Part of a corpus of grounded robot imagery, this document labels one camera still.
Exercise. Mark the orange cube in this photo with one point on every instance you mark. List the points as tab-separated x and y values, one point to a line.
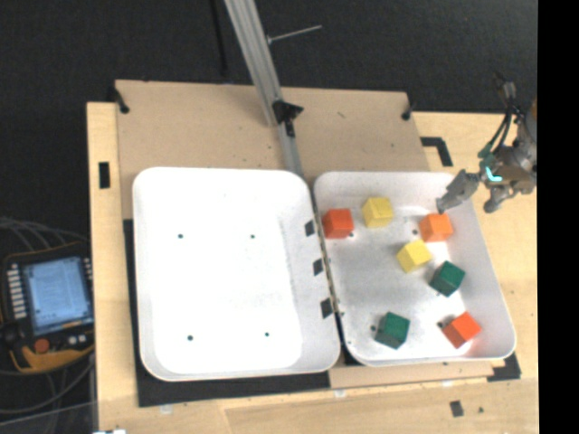
435	227

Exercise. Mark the white plastic tray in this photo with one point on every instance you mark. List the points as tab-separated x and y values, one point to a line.
226	278
375	283

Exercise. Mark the yellow cube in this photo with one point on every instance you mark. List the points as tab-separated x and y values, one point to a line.
413	255
377	211

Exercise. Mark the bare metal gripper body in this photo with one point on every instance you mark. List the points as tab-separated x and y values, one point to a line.
520	165

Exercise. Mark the red cube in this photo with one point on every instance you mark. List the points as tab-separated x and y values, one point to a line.
461	329
337	223

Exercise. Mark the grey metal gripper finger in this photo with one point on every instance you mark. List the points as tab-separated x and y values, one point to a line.
497	198
458	191

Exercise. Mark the brown flat board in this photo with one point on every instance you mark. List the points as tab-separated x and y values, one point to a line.
203	129

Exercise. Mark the green cube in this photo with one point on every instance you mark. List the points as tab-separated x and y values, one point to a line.
447	278
392	330

